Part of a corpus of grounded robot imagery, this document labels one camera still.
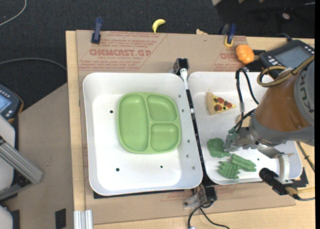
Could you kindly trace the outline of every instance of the green plate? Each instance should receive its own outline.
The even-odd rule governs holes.
[[[122,146],[136,154],[170,152],[181,140],[176,103],[157,93],[133,92],[122,96],[117,105],[117,129]]]

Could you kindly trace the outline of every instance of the blue clamp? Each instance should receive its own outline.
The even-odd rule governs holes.
[[[91,42],[94,44],[100,43],[101,27],[102,27],[102,18],[99,16],[95,20],[94,33],[92,34],[92,39],[91,39]]]
[[[235,33],[236,33],[236,24],[232,23],[232,25],[230,26],[229,34],[225,38],[225,42],[224,42],[225,46],[230,48],[233,45]]]

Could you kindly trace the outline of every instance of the wooden table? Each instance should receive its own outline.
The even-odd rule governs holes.
[[[301,39],[302,41],[314,45],[314,39]],[[255,50],[272,50],[286,43],[285,38],[269,37],[247,37],[247,42]],[[84,187],[84,167],[83,150],[81,139],[81,113],[79,107],[79,79],[77,66],[77,38],[75,31],[66,32],[66,55],[68,68],[68,94],[70,112],[70,140],[72,156],[72,180],[73,180],[73,201],[75,211],[86,210],[85,187]],[[311,160],[315,160],[315,148],[304,144],[303,147]],[[309,180],[308,188],[315,186],[315,174],[311,170],[306,160],[302,161]],[[314,191],[306,192],[302,198],[314,196]],[[294,206],[255,209],[237,212],[214,213],[208,217],[215,223],[227,225],[231,229],[301,229],[315,228],[315,201],[297,201]],[[95,229],[186,229],[187,216],[150,219],[141,221],[130,221],[121,223],[108,223],[95,225]],[[198,229],[215,228],[203,215],[192,217],[191,225]]]

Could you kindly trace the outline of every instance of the yellow banana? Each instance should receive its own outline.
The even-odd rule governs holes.
[[[158,26],[163,25],[166,21],[163,19],[157,19],[156,21],[153,22],[152,24],[152,30],[155,33],[158,29]]]

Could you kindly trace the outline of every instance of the black floor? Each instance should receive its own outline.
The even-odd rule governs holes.
[[[218,34],[235,23],[236,35],[274,37],[285,33],[293,38],[315,38],[315,0],[27,0],[24,12],[0,26],[0,82],[18,93],[31,106],[67,82],[66,72],[43,58],[66,66],[65,31],[91,30],[97,16],[102,30],[151,32],[152,23],[166,20],[158,32],[195,34],[200,29]],[[24,0],[0,0],[0,24],[13,17]],[[278,17],[283,10],[250,13],[252,10],[291,8],[290,21]]]

